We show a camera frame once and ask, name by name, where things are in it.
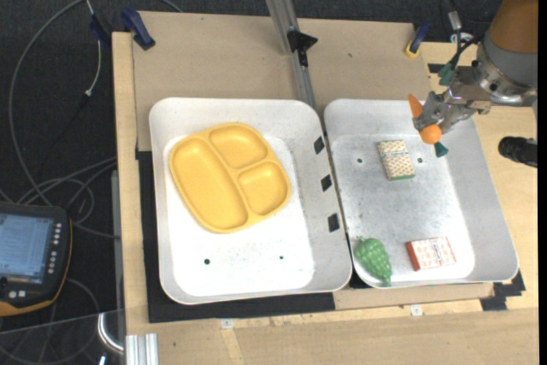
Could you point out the green and white carton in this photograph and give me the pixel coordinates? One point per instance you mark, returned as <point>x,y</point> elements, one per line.
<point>396,160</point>

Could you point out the yellow divided plate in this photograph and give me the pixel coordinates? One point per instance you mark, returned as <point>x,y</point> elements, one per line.
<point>222,179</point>

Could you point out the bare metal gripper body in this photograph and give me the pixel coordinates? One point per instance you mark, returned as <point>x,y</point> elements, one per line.
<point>470,87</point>

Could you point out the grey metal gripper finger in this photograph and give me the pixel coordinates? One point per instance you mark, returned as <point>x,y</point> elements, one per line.
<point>431,112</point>
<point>455,117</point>

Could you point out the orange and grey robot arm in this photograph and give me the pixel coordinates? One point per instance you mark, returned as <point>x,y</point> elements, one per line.
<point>515,21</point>

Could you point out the brown cardboard board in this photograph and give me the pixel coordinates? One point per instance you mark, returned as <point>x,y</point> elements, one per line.
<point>222,64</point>

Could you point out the orange toy carrot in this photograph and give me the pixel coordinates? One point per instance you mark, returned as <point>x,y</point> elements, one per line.
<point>430,134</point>

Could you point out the black cylinder on white bracket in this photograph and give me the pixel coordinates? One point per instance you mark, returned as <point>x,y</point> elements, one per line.
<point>517,150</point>

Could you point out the green toy grapes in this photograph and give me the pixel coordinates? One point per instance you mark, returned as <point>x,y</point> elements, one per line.
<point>374,258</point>

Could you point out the white plastic tray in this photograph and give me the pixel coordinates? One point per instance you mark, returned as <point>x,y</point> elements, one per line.
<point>239,260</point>
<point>410,213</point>

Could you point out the orange and white carton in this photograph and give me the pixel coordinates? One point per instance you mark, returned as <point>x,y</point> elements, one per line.
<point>431,254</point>

